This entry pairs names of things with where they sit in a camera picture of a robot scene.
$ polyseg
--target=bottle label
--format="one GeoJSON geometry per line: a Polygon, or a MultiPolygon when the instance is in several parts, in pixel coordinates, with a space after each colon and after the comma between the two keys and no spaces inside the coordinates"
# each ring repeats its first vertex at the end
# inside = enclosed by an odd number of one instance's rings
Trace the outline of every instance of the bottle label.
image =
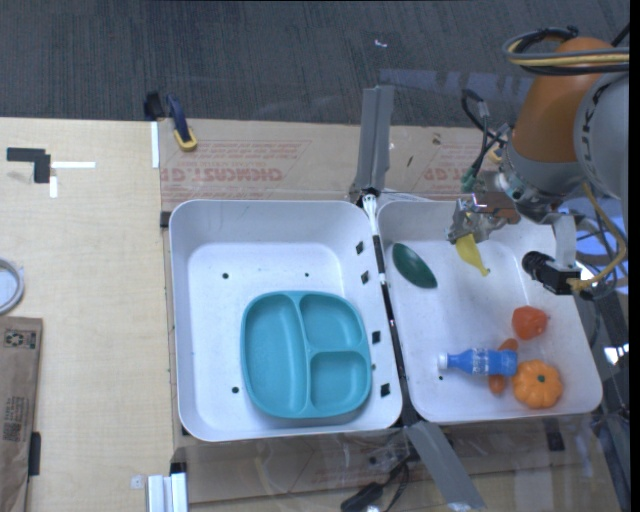
{"type": "Polygon", "coordinates": [[[488,375],[489,374],[489,351],[486,348],[473,349],[472,358],[472,375],[488,375]]]}

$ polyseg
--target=black carpet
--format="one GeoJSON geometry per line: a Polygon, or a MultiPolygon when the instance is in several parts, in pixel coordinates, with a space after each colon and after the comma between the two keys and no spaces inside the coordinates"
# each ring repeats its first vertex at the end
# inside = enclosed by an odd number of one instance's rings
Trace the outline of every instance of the black carpet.
{"type": "Polygon", "coordinates": [[[0,0],[0,13],[0,116],[142,120],[158,91],[193,118],[359,124],[362,89],[387,83],[394,124],[469,126],[463,87],[515,121],[533,76],[506,39],[574,25],[611,41],[630,0],[0,0]]]}

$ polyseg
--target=blue plate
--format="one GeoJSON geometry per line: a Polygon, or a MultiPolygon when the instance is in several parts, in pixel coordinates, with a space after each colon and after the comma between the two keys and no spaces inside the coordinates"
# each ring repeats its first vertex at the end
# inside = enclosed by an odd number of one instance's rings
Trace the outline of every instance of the blue plate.
{"type": "Polygon", "coordinates": [[[358,311],[337,295],[273,292],[245,309],[242,372],[252,402],[280,418],[357,409],[371,390],[371,357],[358,311]]]}

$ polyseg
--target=green plastic spoon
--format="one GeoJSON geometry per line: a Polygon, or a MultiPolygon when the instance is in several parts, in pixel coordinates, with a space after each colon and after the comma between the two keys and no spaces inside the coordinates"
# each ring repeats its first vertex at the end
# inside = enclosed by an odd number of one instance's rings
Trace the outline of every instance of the green plastic spoon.
{"type": "Polygon", "coordinates": [[[416,252],[404,244],[393,244],[393,263],[398,272],[411,284],[420,288],[435,288],[438,286],[436,276],[424,260],[416,252]]]}

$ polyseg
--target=plastic bottle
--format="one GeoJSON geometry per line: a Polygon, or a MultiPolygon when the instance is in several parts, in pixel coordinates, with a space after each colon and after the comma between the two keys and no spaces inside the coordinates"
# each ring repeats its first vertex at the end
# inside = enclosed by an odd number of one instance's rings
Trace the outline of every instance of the plastic bottle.
{"type": "Polygon", "coordinates": [[[513,350],[470,348],[460,354],[443,352],[438,355],[438,368],[458,368],[471,375],[505,375],[511,377],[518,369],[518,354],[513,350]]]}

